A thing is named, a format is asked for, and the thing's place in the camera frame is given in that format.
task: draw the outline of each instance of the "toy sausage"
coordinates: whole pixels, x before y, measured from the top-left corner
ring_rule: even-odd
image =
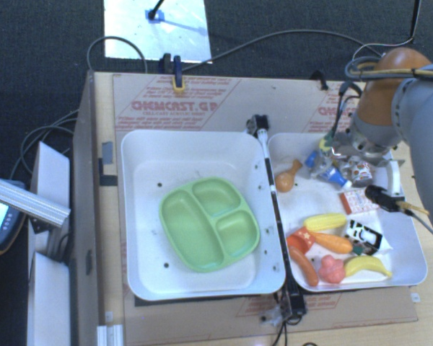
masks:
[[[289,247],[289,255],[296,262],[300,269],[303,271],[303,274],[306,277],[306,281],[308,285],[315,287],[319,283],[319,277],[318,274],[315,271],[315,268],[312,266],[310,261],[306,256],[303,255],[303,253],[298,250],[296,247],[290,246]]]

